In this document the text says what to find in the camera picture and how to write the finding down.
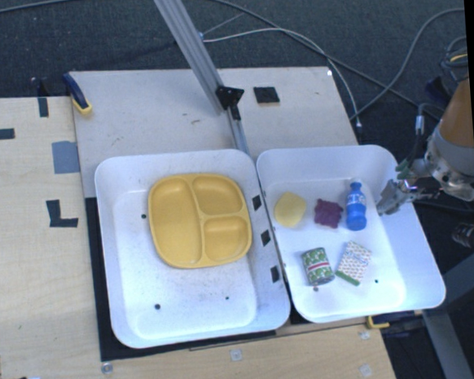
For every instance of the yellow biscuit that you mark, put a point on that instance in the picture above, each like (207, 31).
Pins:
(289, 210)

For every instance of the pale wood board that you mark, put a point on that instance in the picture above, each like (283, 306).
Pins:
(153, 109)

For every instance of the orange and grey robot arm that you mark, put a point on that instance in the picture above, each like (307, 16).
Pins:
(456, 126)

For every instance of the black cylinder on white bracket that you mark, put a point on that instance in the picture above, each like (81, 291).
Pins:
(467, 236)

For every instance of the blue bottle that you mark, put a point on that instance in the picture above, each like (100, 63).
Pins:
(356, 210)

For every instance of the white plastic tray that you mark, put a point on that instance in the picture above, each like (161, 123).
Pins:
(352, 298)
(197, 302)

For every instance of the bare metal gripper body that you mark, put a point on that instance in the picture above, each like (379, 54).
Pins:
(453, 186)

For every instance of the purple grapes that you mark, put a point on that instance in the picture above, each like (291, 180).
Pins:
(328, 213)

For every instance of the green can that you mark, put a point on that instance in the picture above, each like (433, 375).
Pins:
(317, 266)

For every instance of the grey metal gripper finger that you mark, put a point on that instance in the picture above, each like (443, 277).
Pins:
(387, 205)
(394, 187)

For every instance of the yellow divided plate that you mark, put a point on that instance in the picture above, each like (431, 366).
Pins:
(174, 222)

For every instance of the white patterned carton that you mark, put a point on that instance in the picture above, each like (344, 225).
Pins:
(354, 263)

